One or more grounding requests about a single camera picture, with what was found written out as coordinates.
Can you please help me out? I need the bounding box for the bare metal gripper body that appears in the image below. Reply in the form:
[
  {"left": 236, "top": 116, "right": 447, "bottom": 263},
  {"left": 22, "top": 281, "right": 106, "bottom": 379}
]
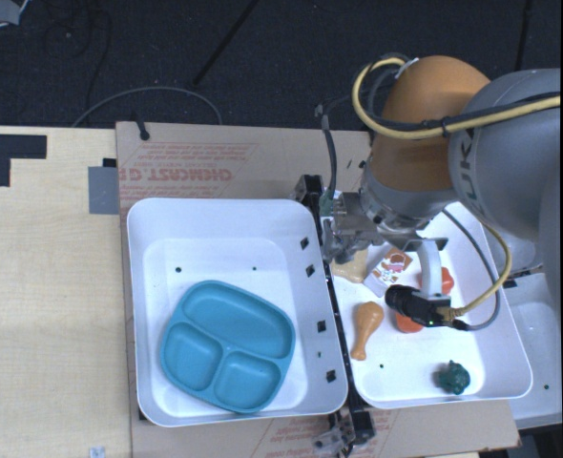
[{"left": 329, "top": 191, "right": 393, "bottom": 253}]

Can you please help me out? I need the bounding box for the beige toy bread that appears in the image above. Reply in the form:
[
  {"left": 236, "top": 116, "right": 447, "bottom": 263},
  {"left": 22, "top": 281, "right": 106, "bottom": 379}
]
[{"left": 331, "top": 248, "right": 369, "bottom": 284}]

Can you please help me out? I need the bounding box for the white carton with red print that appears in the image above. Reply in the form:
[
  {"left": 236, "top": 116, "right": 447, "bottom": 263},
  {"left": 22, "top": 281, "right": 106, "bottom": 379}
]
[{"left": 363, "top": 247, "right": 414, "bottom": 299}]

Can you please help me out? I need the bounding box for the tan toy chicken drumstick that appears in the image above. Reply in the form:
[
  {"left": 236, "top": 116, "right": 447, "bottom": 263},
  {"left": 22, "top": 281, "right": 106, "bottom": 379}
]
[{"left": 350, "top": 301, "right": 386, "bottom": 362}]

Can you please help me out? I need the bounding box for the white plastic tray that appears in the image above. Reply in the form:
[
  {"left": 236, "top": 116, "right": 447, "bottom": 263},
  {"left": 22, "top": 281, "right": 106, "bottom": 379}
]
[
  {"left": 319, "top": 198, "right": 534, "bottom": 410},
  {"left": 126, "top": 197, "right": 349, "bottom": 428}
]

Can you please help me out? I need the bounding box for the brown cardboard board red print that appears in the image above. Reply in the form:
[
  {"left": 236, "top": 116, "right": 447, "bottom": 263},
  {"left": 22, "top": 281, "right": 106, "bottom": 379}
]
[{"left": 115, "top": 120, "right": 521, "bottom": 458}]

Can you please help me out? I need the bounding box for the blue divided plate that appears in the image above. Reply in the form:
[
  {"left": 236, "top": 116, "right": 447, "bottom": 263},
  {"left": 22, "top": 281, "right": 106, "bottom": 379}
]
[{"left": 159, "top": 280, "right": 297, "bottom": 415}]

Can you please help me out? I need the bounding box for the green toy broccoli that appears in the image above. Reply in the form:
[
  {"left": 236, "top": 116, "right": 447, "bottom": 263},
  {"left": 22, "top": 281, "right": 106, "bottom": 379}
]
[{"left": 436, "top": 359, "right": 471, "bottom": 396}]

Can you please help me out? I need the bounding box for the black block with thin wires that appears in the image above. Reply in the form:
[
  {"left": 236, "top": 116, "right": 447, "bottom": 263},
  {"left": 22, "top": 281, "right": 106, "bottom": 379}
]
[
  {"left": 294, "top": 174, "right": 324, "bottom": 209},
  {"left": 347, "top": 410, "right": 376, "bottom": 448}
]

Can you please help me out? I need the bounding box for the black cylinder on white bracket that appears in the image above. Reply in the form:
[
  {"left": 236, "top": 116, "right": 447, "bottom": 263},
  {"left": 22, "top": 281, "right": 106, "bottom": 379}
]
[{"left": 385, "top": 237, "right": 454, "bottom": 328}]

